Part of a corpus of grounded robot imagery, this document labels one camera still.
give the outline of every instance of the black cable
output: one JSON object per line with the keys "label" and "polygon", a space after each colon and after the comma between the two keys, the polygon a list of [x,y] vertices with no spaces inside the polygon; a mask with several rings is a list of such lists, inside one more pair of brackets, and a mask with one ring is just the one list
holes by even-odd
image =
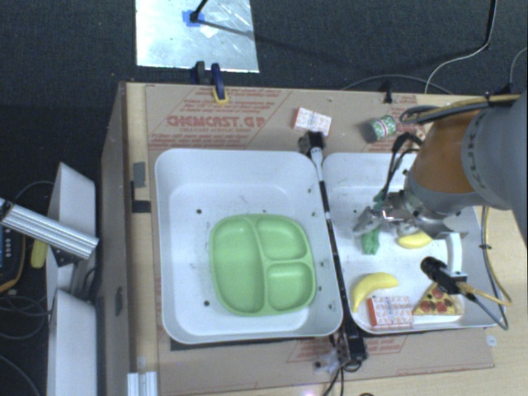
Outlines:
{"label": "black cable", "polygon": [[40,332],[40,330],[46,324],[46,317],[47,317],[48,313],[39,305],[39,303],[36,300],[34,300],[32,298],[28,298],[26,296],[19,296],[19,295],[9,295],[8,296],[8,295],[5,295],[5,296],[0,297],[0,301],[11,299],[11,298],[30,302],[31,306],[34,306],[34,307],[37,308],[37,310],[39,311],[38,314],[42,314],[42,315],[35,315],[35,313],[27,313],[26,309],[28,309],[28,306],[24,307],[23,309],[20,309],[18,307],[17,307],[17,309],[13,309],[13,308],[6,308],[6,307],[0,306],[0,311],[4,311],[4,312],[8,312],[8,313],[13,313],[14,312],[14,313],[17,313],[17,314],[20,314],[20,315],[24,315],[24,316],[27,316],[27,317],[38,317],[40,319],[38,327],[35,328],[33,331],[27,333],[27,334],[12,335],[12,334],[7,334],[7,333],[4,333],[4,332],[0,332],[0,337],[2,337],[4,339],[7,339],[7,340],[19,341],[19,340],[29,339],[29,338],[35,336],[36,334],[38,334]]}
{"label": "black cable", "polygon": [[497,325],[504,331],[507,331],[510,326],[509,324],[507,323],[507,320],[505,319],[504,321],[504,324],[501,323],[501,320],[499,318],[497,318],[497,316],[495,314],[493,314],[486,305],[484,305],[482,302],[479,301],[479,299],[473,295],[473,294],[466,294],[465,295],[467,299],[469,299],[471,302],[475,302],[476,305],[478,305],[480,308],[483,309],[483,311],[489,315],[489,317],[495,322],[497,323]]}
{"label": "black cable", "polygon": [[87,271],[86,275],[84,276],[84,281],[82,282],[82,288],[81,291],[84,293],[86,290],[86,285],[88,283],[88,277],[95,272],[97,267],[92,267],[90,270]]}
{"label": "black cable", "polygon": [[337,381],[337,377],[339,377],[340,374],[342,374],[342,370],[343,368],[340,368],[339,370],[337,370],[337,373],[333,376],[333,379],[332,381],[330,382],[330,385],[328,386],[328,388],[325,390],[325,392],[323,393],[323,396],[328,396],[330,394],[330,392],[332,391],[333,389],[333,386],[334,384],[336,383]]}
{"label": "black cable", "polygon": [[387,179],[383,188],[381,188],[381,191],[379,192],[378,196],[376,196],[376,201],[385,201],[385,198],[389,193],[390,182],[393,180],[394,174],[396,173],[396,171],[398,171],[400,165],[402,164],[403,157],[405,157],[411,152],[417,151],[415,148],[409,148],[403,151],[403,153],[400,154],[398,160],[396,160],[396,154],[408,140],[413,141],[415,144],[422,145],[422,140],[419,139],[415,134],[411,134],[410,132],[405,132],[404,134],[401,134],[398,138],[396,138],[392,147],[392,157],[389,162],[389,171],[387,172]]}
{"label": "black cable", "polygon": [[343,368],[341,368],[341,392],[339,392],[340,396],[343,396],[345,393],[345,373],[343,372]]}
{"label": "black cable", "polygon": [[360,361],[359,364],[356,364],[354,368],[351,368],[349,365],[351,364],[347,364],[343,367],[344,371],[346,371],[347,373],[355,373],[361,368],[361,366],[363,365],[363,362]]}
{"label": "black cable", "polygon": [[440,112],[435,111],[431,115],[420,116],[419,118],[408,120],[408,117],[416,115],[417,113],[423,113],[425,111],[435,110],[436,108],[438,108],[436,106],[416,106],[416,107],[413,107],[413,108],[410,108],[404,111],[399,116],[399,121],[404,125],[409,125],[412,123],[418,123],[420,125],[423,125],[424,123],[443,119],[444,117],[447,117],[447,116],[458,115],[459,113],[465,113],[467,111],[481,110],[486,107],[489,107],[488,102],[479,102],[475,104],[469,104],[467,106],[459,106],[459,107],[451,107],[451,108],[446,107],[444,110]]}
{"label": "black cable", "polygon": [[13,368],[19,375],[21,375],[22,378],[29,384],[29,386],[31,387],[31,390],[33,390],[33,393],[36,394],[36,396],[41,396],[40,391],[35,386],[35,383],[33,383],[33,380],[30,378],[28,374],[26,374],[26,372],[21,367],[19,367],[14,362],[8,360],[2,354],[0,354],[0,360],[4,361],[6,364],[11,366],[11,368]]}
{"label": "black cable", "polygon": [[[400,74],[387,74],[387,75],[376,75],[376,76],[371,76],[371,77],[368,77],[368,78],[365,78],[365,79],[361,79],[360,81],[353,82],[353,83],[351,83],[349,85],[346,85],[346,87],[341,88],[341,91],[345,91],[347,89],[351,89],[351,88],[357,87],[358,85],[361,85],[362,83],[369,83],[369,82],[372,82],[372,81],[376,81],[378,79],[385,79],[385,78],[408,79],[410,81],[416,81],[416,82],[419,82],[419,83],[427,84],[427,81],[425,79],[417,78],[417,77],[414,77],[414,76],[400,75]],[[429,86],[434,87],[434,88],[436,88],[436,89],[438,89],[438,90],[440,90],[440,91],[442,91],[442,92],[444,92],[446,94],[453,95],[453,92],[451,92],[450,90],[448,90],[446,88],[443,88],[440,85],[437,85],[435,83],[430,82]]]}
{"label": "black cable", "polygon": [[20,200],[21,197],[26,192],[28,192],[31,188],[33,188],[35,186],[38,186],[38,185],[51,185],[51,186],[53,186],[54,182],[52,182],[52,181],[34,181],[34,182],[30,183],[29,185],[27,185],[26,187],[24,187],[20,192],[18,192],[16,194],[15,198],[13,199],[13,202],[17,202],[18,200]]}
{"label": "black cable", "polygon": [[[488,206],[484,205],[483,208],[482,208],[482,217],[481,217],[481,220],[480,220],[480,242],[481,242],[482,254],[483,254],[483,258],[484,258],[484,265],[486,266],[486,272],[488,273],[488,278],[489,278],[489,281],[490,281],[490,283],[492,285],[493,294],[495,295],[495,298],[500,299],[499,294],[498,294],[498,290],[497,290],[497,284],[495,283],[495,279],[494,279],[493,274],[492,274],[492,268],[489,265],[488,242],[486,240],[486,228],[487,228],[487,225],[488,225],[488,217],[486,215],[487,213],[488,213]],[[491,315],[488,312],[488,310],[481,303],[477,302],[477,304],[481,308],[483,308],[484,311],[486,311],[488,313],[488,315],[491,318],[493,318],[493,320],[495,320],[495,322],[502,328],[502,330],[508,330],[510,328],[510,324],[508,322],[508,319],[507,319],[507,316],[506,316],[506,312],[504,311],[504,307],[501,304],[497,304],[497,305],[498,305],[499,311],[501,312],[502,320],[504,321],[504,324],[502,324],[500,321],[497,321],[494,318],[494,316]]]}
{"label": "black cable", "polygon": [[29,300],[34,301],[31,298],[27,298],[25,296],[17,296],[17,295],[6,295],[4,298],[7,301],[7,303],[9,304],[9,306],[11,307],[12,311],[14,311],[16,313],[19,313],[21,315],[25,315],[26,317],[46,317],[47,315],[51,314],[51,311],[44,311],[44,312],[39,312],[39,313],[28,313],[27,310],[31,308],[31,306],[32,306],[31,304],[20,308],[20,307],[17,307],[16,305],[14,305],[14,303],[12,302],[13,298],[22,299],[22,300],[29,299]]}

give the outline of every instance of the green plate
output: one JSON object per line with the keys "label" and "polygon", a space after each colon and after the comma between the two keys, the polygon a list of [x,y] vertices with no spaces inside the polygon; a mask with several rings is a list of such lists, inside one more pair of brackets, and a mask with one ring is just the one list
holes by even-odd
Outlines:
{"label": "green plate", "polygon": [[214,290],[234,314],[285,314],[314,298],[309,241],[292,219],[272,214],[227,217],[211,230],[209,250]]}

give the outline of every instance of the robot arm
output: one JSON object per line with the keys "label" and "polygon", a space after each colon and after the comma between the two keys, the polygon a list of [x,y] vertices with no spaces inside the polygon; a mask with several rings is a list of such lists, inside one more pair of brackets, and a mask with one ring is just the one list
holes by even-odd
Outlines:
{"label": "robot arm", "polygon": [[452,232],[446,218],[467,206],[489,205],[513,210],[526,243],[526,91],[513,105],[512,96],[481,100],[416,116],[414,121],[435,123],[404,189],[389,193],[381,210],[369,209],[365,224],[396,223],[400,234],[420,229],[443,238]]}
{"label": "robot arm", "polygon": [[526,243],[526,91],[512,106],[438,120],[405,187],[439,215],[470,205],[513,210]]}

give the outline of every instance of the blue tape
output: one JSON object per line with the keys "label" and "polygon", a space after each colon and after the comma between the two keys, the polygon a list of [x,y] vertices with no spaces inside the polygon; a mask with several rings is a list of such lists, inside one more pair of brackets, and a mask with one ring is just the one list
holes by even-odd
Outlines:
{"label": "blue tape", "polygon": [[198,22],[191,22],[191,13],[193,12],[194,10],[185,10],[181,13],[183,22],[190,28],[196,28],[197,26],[200,26],[200,22],[205,22],[205,15],[203,12],[198,14]]}

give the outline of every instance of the toy sink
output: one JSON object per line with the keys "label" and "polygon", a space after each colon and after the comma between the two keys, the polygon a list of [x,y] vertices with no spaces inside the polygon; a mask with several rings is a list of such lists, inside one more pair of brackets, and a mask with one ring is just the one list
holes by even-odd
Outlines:
{"label": "toy sink", "polygon": [[[384,185],[389,159],[390,154],[334,153],[323,164],[348,295],[362,276],[385,271],[400,285],[375,295],[407,296],[415,304],[430,284],[420,271],[425,256],[458,262],[472,285],[490,293],[472,209],[457,218],[469,232],[457,245],[453,239],[408,250],[395,244],[395,232],[387,228],[378,253],[363,255],[352,228]],[[411,162],[408,157],[402,168]],[[403,179],[396,174],[391,191],[401,189]],[[155,181],[162,317],[169,336],[199,344],[327,336],[339,328],[337,275],[317,172],[308,158],[280,151],[171,149],[158,157]],[[488,308],[500,316],[492,304]],[[474,304],[465,304],[462,316],[415,318],[397,331],[371,327],[366,303],[354,319],[372,334],[493,325]]]}
{"label": "toy sink", "polygon": [[235,215],[210,234],[216,295],[234,314],[285,314],[315,295],[314,260],[303,229],[271,214]]}
{"label": "toy sink", "polygon": [[340,326],[332,249],[308,158],[170,149],[158,157],[155,180],[169,336],[198,344],[327,336]]}

